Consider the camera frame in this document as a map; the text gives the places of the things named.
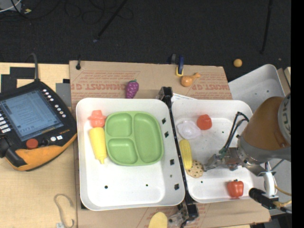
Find yellow mustard bottle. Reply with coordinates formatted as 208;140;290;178
88;126;108;165

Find tan chocolate chip biscuit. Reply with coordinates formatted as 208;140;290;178
185;160;204;179

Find yellow corn cob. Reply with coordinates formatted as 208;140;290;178
179;139;193;171

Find salmon pink toy octopus sausage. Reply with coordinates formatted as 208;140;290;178
87;109;107;128

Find white plastic tray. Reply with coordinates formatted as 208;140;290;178
171;98;262;204
76;97;186;211

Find purple grapes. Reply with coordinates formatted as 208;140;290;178
125;79;140;99

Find black cylinder on white bracket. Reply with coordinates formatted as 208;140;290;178
248;171;280;210

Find red tomato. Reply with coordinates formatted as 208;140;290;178
196;114;213;131

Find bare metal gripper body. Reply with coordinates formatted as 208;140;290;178
219;147;254;171

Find thin black rod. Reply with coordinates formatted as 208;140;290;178
164;94;195;208

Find yellow oval toy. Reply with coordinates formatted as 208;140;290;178
148;211;168;228

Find brown cardboard board, red print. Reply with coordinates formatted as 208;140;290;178
68;60;271;228

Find orange chicken drumstick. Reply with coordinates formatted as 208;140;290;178
180;72;201;88

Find orange bell pepper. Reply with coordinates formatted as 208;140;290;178
226;179;245;198

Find green divided plate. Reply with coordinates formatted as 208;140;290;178
104;111;165;167

